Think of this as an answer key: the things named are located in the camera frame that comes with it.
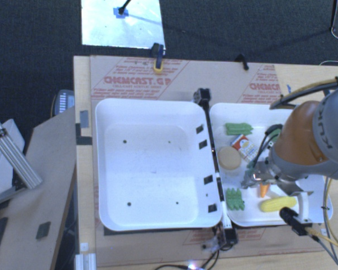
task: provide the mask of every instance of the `orange carrot toy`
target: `orange carrot toy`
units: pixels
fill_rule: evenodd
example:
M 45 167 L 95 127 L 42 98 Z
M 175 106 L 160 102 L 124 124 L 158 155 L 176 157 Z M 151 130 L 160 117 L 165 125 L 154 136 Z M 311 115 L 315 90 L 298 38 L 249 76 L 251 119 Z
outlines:
M 261 198 L 264 198 L 265 194 L 268 192 L 269 186 L 270 186 L 270 183 L 268 184 L 260 183 L 260 197 Z

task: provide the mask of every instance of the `black clamp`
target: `black clamp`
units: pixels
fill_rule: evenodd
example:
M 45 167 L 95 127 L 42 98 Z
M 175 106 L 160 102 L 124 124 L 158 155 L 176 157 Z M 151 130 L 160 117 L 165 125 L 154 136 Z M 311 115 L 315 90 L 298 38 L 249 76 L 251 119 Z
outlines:
M 161 73 L 163 71 L 163 56 L 164 56 L 164 45 L 154 43 L 150 50 L 150 56 L 155 58 L 154 61 L 154 72 Z
M 249 70 L 247 60 L 243 54 L 239 54 L 237 58 L 235 58 L 234 62 L 242 62 L 244 70 L 245 71 Z
M 75 132 L 77 137 L 77 145 L 92 145 L 92 137 L 81 135 L 81 124 L 75 124 Z
M 211 99 L 210 89 L 200 88 L 193 95 L 193 101 L 195 104 L 203 107 L 203 104 L 209 104 Z
M 279 216 L 286 222 L 289 226 L 292 227 L 292 230 L 297 233 L 299 236 L 305 236 L 307 235 L 307 231 L 305 230 L 305 227 L 311 227 L 312 223 L 304 223 L 302 224 L 299 222 L 296 217 L 298 217 L 298 213 L 294 210 L 284 207 L 279 211 Z
M 7 130 L 5 128 L 0 129 L 0 138 L 4 137 L 5 135 L 7 135 Z

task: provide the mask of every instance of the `reflective metal sheet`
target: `reflective metal sheet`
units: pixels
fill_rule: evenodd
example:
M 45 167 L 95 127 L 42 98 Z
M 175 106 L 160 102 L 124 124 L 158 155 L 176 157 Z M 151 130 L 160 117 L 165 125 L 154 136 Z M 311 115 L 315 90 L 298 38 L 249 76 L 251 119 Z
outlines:
M 150 49 L 164 43 L 159 0 L 132 0 L 128 16 L 117 17 L 115 9 L 126 0 L 82 0 L 84 45 Z

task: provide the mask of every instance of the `white cable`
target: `white cable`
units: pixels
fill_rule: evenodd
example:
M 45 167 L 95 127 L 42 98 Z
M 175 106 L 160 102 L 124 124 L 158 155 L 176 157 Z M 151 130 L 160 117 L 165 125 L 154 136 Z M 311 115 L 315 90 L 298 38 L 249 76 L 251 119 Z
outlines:
M 328 226 L 328 220 L 327 220 L 327 215 L 326 215 L 326 211 L 327 211 L 327 198 L 328 198 L 328 183 L 329 183 L 329 178 L 326 177 L 326 182 L 324 184 L 324 193 L 323 193 L 323 217 L 324 217 L 324 225 L 326 226 L 326 231 L 327 231 L 327 236 L 330 239 L 331 238 L 331 234 L 330 234 L 330 229 Z M 330 243 L 330 247 L 332 249 L 332 255 L 330 254 L 330 256 L 332 257 L 332 259 L 334 260 L 334 262 L 338 265 L 338 257 L 336 254 L 336 251 L 333 247 L 333 244 Z
M 338 0 L 337 0 L 337 3 L 336 3 L 336 9 L 335 9 L 335 12 L 334 12 L 333 26 L 331 27 L 331 33 L 332 33 L 333 37 L 336 38 L 336 39 L 338 39 L 338 36 L 336 34 L 334 34 L 334 24 L 335 24 L 335 21 L 336 21 L 336 18 L 337 18 L 337 10 L 338 10 Z M 327 63 L 327 62 L 338 63 L 338 61 L 336 61 L 336 60 L 327 60 L 327 61 L 323 61 L 319 65 L 323 65 L 324 63 Z

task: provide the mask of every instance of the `yellow wire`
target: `yellow wire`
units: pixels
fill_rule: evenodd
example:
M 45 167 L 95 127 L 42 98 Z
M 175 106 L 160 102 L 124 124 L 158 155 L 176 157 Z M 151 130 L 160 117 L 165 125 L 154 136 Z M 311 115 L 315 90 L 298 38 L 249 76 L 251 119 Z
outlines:
M 281 105 L 279 104 L 282 100 L 286 100 L 288 97 L 291 97 L 291 96 L 295 96 L 296 94 L 302 92 L 302 91 L 305 91 L 305 90 L 308 90 L 308 89 L 311 89 L 311 88 L 314 88 L 316 86 L 323 86 L 323 85 L 326 85 L 326 84 L 331 84 L 331 83 L 334 83 L 338 81 L 337 79 L 329 79 L 329 80 L 324 80 L 324 81 L 319 81 L 319 82 L 314 82 L 312 84 L 309 84 L 307 86 L 304 86 L 304 87 L 301 87 L 283 97 L 281 97 L 280 99 L 274 101 L 272 104 L 270 104 L 270 109 L 293 109 L 293 106 L 290 106 L 290 105 Z
M 326 198 L 325 198 L 325 201 L 326 201 L 326 204 L 324 205 L 325 207 L 327 206 L 328 196 L 329 196 L 329 189 L 330 189 L 331 184 L 332 184 L 332 179 L 329 179 L 329 183 L 328 183 L 328 186 L 327 186 L 327 192 L 326 192 Z M 313 236 L 317 236 L 317 237 L 320 237 L 320 238 L 323 238 L 326 241 L 328 241 L 329 243 L 331 243 L 331 244 L 333 244 L 333 245 L 335 245 L 335 246 L 338 247 L 338 238 L 333 234 L 332 228 L 331 228 L 330 223 L 329 223 L 328 211 L 327 211 L 326 208 L 324 209 L 324 214 L 325 214 L 326 219 L 327 219 L 328 229 L 330 231 L 330 234 L 334 238 L 334 240 L 329 239 L 327 236 L 322 235 L 320 232 L 316 231 L 315 229 L 313 229 L 311 227 L 305 227 L 305 230 L 307 231 L 308 234 L 313 235 Z
M 329 179 L 329 183 L 328 183 L 328 186 L 327 186 L 326 205 L 325 206 L 327 206 L 327 201 L 328 201 L 328 196 L 329 196 L 329 188 L 331 187 L 332 181 L 333 181 L 333 179 Z M 332 230 L 331 225 L 330 225 L 330 222 L 329 222 L 329 217 L 328 217 L 328 211 L 327 211 L 327 209 L 325 209 L 324 214 L 325 214 L 326 219 L 327 219 L 328 229 L 331 232 L 331 235 L 334 238 L 334 240 L 338 243 L 338 238 L 334 235 L 333 230 Z
M 327 236 L 322 235 L 320 232 L 316 231 L 315 229 L 313 229 L 311 227 L 305 227 L 305 230 L 307 231 L 308 234 L 310 234 L 312 236 L 317 236 L 317 237 L 323 238 L 324 240 L 327 240 L 329 243 L 338 247 L 338 243 L 336 241 L 329 239 Z

